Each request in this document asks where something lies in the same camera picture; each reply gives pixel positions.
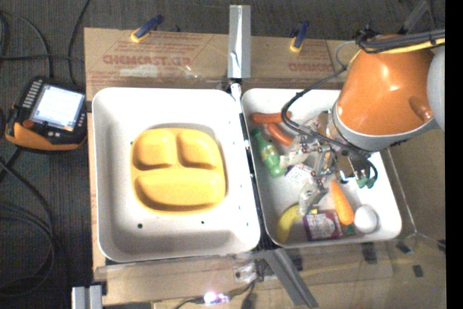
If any white egg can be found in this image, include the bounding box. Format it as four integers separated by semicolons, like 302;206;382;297
353;203;380;234

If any red sausage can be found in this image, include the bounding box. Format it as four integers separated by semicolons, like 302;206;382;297
266;123;294;148
250;111;292;126

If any white plastic tray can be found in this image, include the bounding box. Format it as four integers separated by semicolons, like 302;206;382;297
240;88;403;249
91;86;262;263

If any brown cardboard board red print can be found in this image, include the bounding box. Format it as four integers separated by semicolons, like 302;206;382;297
83;27;446;305

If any yellow divided plate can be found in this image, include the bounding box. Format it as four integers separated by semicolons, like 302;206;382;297
129;127;228;214

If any yellow banana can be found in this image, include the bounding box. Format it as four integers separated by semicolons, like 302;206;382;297
276;203;304;245

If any maroon and white packet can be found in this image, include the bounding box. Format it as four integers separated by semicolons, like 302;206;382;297
302;209;344;242

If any green plastic bottle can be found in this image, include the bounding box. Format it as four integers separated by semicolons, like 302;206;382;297
250;128;287;179

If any white printed carton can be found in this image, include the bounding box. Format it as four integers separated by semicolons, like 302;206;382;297
284;164;316;187

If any orange carrot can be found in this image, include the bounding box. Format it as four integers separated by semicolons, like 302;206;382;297
330;179;357;237

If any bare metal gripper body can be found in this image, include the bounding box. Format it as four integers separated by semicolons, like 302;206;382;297
325;119;367;179

